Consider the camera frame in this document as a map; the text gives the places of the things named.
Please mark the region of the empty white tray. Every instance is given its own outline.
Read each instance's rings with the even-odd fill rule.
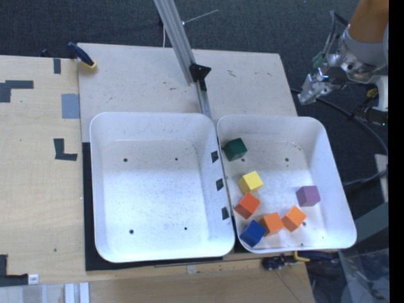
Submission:
[[[113,263],[219,257],[235,235],[203,114],[104,112],[90,124],[95,245]]]
[[[296,191],[317,185],[321,201],[299,207],[307,218],[293,232],[283,228],[263,237],[254,247],[241,240],[252,253],[277,253],[296,250],[342,249],[356,241],[356,228],[335,165],[324,126],[310,117],[225,116],[218,122],[221,147],[242,138],[247,153],[229,162],[223,155],[232,207],[243,194],[237,181],[257,171],[264,186],[253,194],[261,201],[254,214],[245,219],[234,212],[237,235],[252,220],[278,212],[282,217],[293,206],[299,207]]]

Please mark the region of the cube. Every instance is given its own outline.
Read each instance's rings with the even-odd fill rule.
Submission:
[[[282,222],[286,229],[294,231],[299,225],[306,219],[306,214],[300,210],[297,206],[293,205],[291,209],[283,216]]]
[[[264,236],[266,229],[257,221],[251,220],[246,229],[241,233],[240,239],[248,246],[254,247]]]
[[[236,211],[243,218],[248,219],[257,210],[260,204],[260,200],[253,196],[250,192],[247,192],[235,206]]]
[[[247,148],[242,139],[237,138],[228,141],[227,144],[223,147],[223,151],[225,152],[229,162],[231,162],[243,157],[247,152]]]
[[[302,186],[297,192],[297,201],[300,206],[313,206],[320,202],[317,186]]]
[[[247,192],[254,192],[257,191],[261,186],[264,185],[261,178],[259,177],[258,173],[255,171],[243,175],[239,181],[238,185],[243,194]]]
[[[281,230],[285,226],[278,212],[273,212],[263,216],[259,220],[259,224],[266,229],[264,237],[266,237],[267,235],[276,234],[277,232],[279,232],[279,230]]]

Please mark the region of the blue square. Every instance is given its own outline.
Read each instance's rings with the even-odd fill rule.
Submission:
[[[254,247],[264,236],[266,229],[257,221],[251,220],[247,228],[241,233],[240,239],[250,247]]]

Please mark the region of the wooden table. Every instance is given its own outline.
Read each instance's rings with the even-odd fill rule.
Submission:
[[[221,61],[211,52],[196,51],[196,55],[202,61]],[[263,66],[268,67],[268,85],[275,81],[278,86],[276,102],[287,99],[282,111],[268,108],[266,113],[295,116],[279,55],[255,56],[271,60]],[[62,117],[61,102],[64,94],[79,94],[81,66],[76,59],[61,59],[61,72],[56,74],[52,58],[0,56],[0,83],[33,81],[32,89],[12,88],[10,102],[0,102],[0,254],[8,254],[8,275],[38,274],[40,283],[47,284],[91,282],[95,302],[111,302],[108,298],[114,297],[118,289],[123,302],[125,293],[127,297],[153,293],[156,301],[178,294],[182,300],[176,302],[185,302],[193,293],[206,300],[245,302],[240,296],[244,286],[255,293],[252,297],[272,295],[288,302],[314,302],[304,263],[268,272],[261,267],[261,258],[270,255],[232,252],[223,261],[194,264],[191,269],[187,264],[174,264],[85,270],[82,125],[80,119]],[[223,68],[222,72],[230,79],[237,78],[235,68]],[[213,98],[213,94],[210,99],[214,100],[212,113],[221,116],[218,109],[222,100]],[[76,153],[77,159],[56,160],[55,138],[63,138],[65,153]],[[177,291],[183,283],[187,286]]]

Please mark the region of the yellow cube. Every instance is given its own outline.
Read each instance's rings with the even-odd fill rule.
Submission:
[[[257,191],[264,183],[262,182],[261,178],[259,177],[256,171],[243,175],[239,181],[238,185],[243,194],[247,192],[254,192]]]

